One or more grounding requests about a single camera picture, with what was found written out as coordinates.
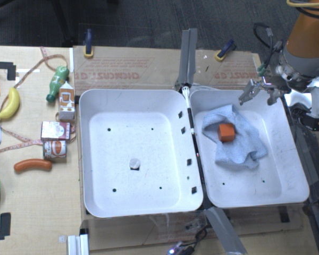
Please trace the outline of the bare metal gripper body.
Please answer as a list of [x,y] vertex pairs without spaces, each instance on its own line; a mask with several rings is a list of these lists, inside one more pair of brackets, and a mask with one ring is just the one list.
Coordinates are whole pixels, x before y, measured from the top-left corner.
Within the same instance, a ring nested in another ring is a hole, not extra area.
[[307,76],[296,71],[288,63],[278,62],[272,71],[268,66],[260,66],[260,85],[270,95],[284,95],[292,90],[304,93],[319,76]]

